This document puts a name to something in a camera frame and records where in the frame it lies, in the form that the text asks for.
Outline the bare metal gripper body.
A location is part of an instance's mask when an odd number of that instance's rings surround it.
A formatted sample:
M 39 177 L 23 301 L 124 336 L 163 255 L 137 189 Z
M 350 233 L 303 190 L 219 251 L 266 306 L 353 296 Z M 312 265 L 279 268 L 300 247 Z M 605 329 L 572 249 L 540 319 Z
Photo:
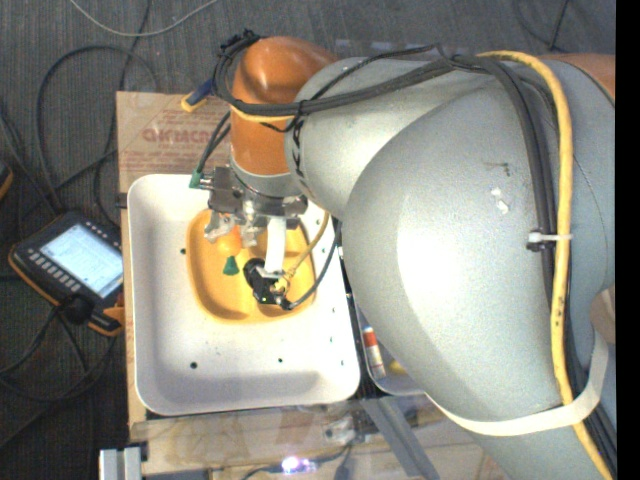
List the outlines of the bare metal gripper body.
M 308 207 L 291 174 L 259 175 L 238 165 L 215 167 L 201 187 L 209 191 L 209 210 L 232 214 L 238 226 L 252 222 L 265 228 L 274 218 L 296 219 Z

